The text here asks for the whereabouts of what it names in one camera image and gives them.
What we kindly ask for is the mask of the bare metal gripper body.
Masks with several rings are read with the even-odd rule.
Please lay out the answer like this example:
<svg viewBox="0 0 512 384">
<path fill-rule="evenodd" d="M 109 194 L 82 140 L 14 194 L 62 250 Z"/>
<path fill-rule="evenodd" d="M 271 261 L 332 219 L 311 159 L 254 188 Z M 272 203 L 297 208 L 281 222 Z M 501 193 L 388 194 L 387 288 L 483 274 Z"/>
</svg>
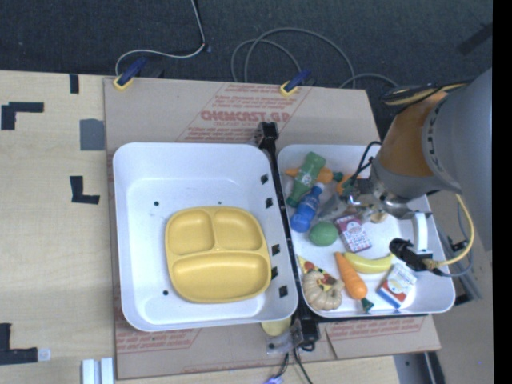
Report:
<svg viewBox="0 0 512 384">
<path fill-rule="evenodd" d="M 349 206 L 356 209 L 366 210 L 371 214 L 385 213 L 399 220 L 413 219 L 418 215 L 430 217 L 431 211 L 428 210 L 412 210 L 405 199 L 388 198 L 388 194 L 360 194 L 353 192 L 346 199 Z"/>
</svg>

